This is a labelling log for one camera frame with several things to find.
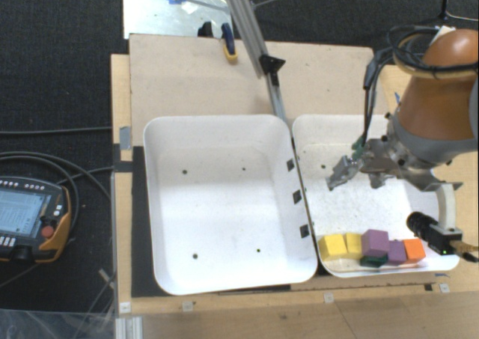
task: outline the emergency stop button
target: emergency stop button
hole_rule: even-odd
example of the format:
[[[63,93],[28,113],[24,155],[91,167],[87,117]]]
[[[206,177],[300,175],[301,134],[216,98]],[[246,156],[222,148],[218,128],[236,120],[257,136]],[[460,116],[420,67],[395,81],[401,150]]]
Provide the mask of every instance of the emergency stop button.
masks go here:
[[[41,234],[43,238],[51,238],[54,234],[55,230],[52,226],[45,226],[42,228]]]

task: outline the purple block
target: purple block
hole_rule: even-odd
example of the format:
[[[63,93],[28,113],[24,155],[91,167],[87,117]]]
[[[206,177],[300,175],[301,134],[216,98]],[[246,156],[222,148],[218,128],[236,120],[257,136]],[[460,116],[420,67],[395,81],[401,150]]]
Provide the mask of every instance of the purple block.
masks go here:
[[[386,262],[386,264],[391,266],[399,266],[400,264],[406,262],[406,260],[406,249],[404,248],[403,241],[390,240],[388,261]]]
[[[384,257],[389,251],[387,231],[368,230],[361,236],[362,254],[366,257]]]

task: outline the yellow cube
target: yellow cube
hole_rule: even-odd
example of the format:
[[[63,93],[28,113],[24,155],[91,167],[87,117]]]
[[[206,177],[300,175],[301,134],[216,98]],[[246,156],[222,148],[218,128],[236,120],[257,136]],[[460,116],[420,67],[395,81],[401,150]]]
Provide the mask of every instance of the yellow cube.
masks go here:
[[[346,244],[341,234],[325,235],[318,242],[321,259],[334,260],[347,254]]]
[[[345,233],[344,240],[347,249],[347,254],[344,257],[360,260],[362,258],[361,234]]]

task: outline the orange cube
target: orange cube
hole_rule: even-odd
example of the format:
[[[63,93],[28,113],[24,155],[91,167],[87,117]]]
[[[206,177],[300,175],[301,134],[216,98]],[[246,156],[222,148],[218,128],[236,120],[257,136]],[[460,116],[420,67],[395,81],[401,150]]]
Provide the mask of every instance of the orange cube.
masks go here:
[[[407,260],[404,264],[417,263],[426,257],[422,242],[418,238],[405,239],[403,241],[404,248],[406,249]]]

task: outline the black carpet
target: black carpet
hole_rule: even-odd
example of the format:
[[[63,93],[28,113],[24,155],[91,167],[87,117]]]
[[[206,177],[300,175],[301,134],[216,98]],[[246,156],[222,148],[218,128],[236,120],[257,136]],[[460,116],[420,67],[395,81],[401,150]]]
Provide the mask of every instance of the black carpet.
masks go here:
[[[252,0],[255,3],[264,0]],[[436,17],[442,0],[280,0],[257,9],[267,40],[384,45],[393,25]],[[450,0],[450,12],[478,16],[478,0]],[[122,0],[0,0],[0,130],[108,126],[109,56],[125,53]],[[451,20],[477,28],[477,23]],[[85,169],[112,164],[109,132],[64,136],[0,136],[0,151],[29,150],[69,159]],[[0,175],[56,181],[48,168],[0,162]],[[109,175],[96,177],[109,186]],[[109,202],[79,180],[81,215],[61,258],[2,286],[25,269],[0,263],[0,308],[86,311],[112,268]],[[106,292],[94,306],[111,300]]]

